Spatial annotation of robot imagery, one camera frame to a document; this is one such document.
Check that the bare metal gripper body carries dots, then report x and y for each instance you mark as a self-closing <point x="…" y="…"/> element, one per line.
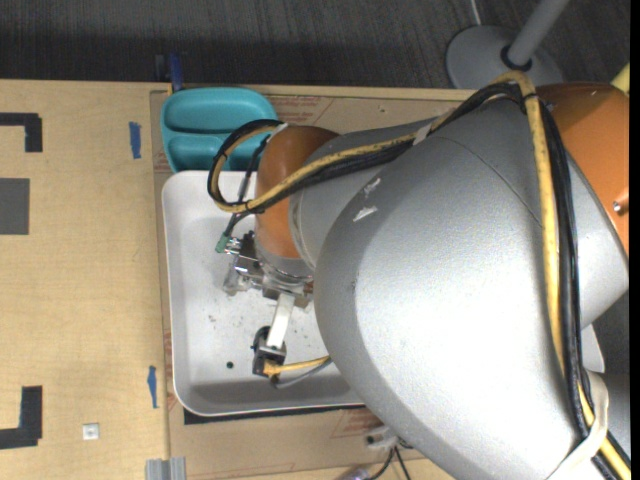
<point x="247" y="268"/>

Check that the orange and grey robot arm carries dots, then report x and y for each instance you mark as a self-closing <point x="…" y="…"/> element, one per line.
<point x="450" y="268"/>

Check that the white plastic tray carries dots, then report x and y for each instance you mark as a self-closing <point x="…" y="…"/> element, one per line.
<point x="200" y="278"/>

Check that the blue divided plate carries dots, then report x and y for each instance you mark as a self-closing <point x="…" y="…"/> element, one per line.
<point x="210" y="110"/>

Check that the small white square block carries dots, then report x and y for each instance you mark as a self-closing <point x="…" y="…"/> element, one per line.
<point x="90" y="431"/>

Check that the grey round stand with pole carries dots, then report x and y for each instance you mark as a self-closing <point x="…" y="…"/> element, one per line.
<point x="475" y="53"/>

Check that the black cylinder on white bracket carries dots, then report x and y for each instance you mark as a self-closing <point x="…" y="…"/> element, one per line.
<point x="280" y="318"/>

